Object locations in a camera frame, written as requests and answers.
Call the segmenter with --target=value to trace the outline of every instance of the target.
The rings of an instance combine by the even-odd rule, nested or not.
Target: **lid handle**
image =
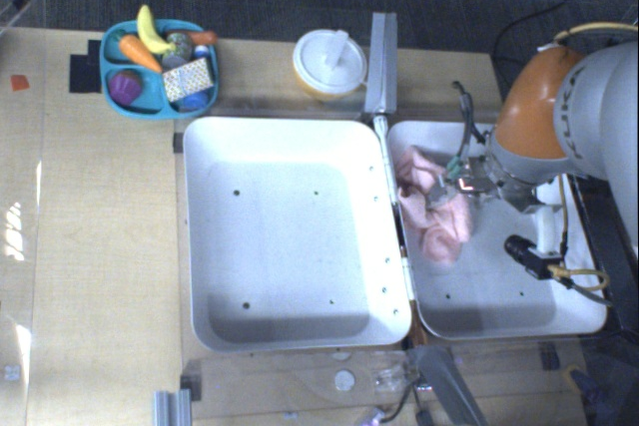
[[[325,63],[330,70],[334,70],[339,62],[339,58],[343,53],[343,49],[348,41],[348,33],[345,31],[337,31],[328,42],[328,51],[326,52]]]

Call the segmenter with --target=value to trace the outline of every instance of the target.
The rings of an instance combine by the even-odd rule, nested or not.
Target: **purple ball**
[[[118,105],[128,107],[142,94],[140,76],[132,70],[116,73],[109,80],[109,94]]]

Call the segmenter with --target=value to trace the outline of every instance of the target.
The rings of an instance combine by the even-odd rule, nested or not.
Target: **toy carrot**
[[[213,31],[187,31],[182,29],[176,29],[168,31],[167,34],[179,32],[186,34],[191,38],[194,45],[215,45],[218,42],[218,35]]]
[[[149,52],[149,49],[140,39],[133,34],[122,34],[116,36],[118,39],[118,48],[131,62],[144,66],[156,73],[162,73],[162,66]]]

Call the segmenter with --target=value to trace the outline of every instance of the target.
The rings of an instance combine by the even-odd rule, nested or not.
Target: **toy sink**
[[[400,123],[388,147],[394,159],[416,145],[442,160],[462,130]],[[409,329],[413,288],[421,321],[449,339],[586,333],[605,321],[604,306],[535,280],[504,252],[510,234],[535,239],[535,230],[500,201],[473,209],[472,240],[447,273],[428,266],[406,229],[410,278],[390,166],[364,124],[202,118],[186,130],[184,153],[192,322],[212,350],[393,344]],[[554,187],[543,189],[542,200],[558,201]],[[572,197],[569,214],[579,258],[570,265],[592,267]]]

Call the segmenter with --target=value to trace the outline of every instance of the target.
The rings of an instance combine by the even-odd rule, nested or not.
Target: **orange sticker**
[[[29,81],[24,75],[11,75],[11,89],[15,91],[24,91],[29,89]]]

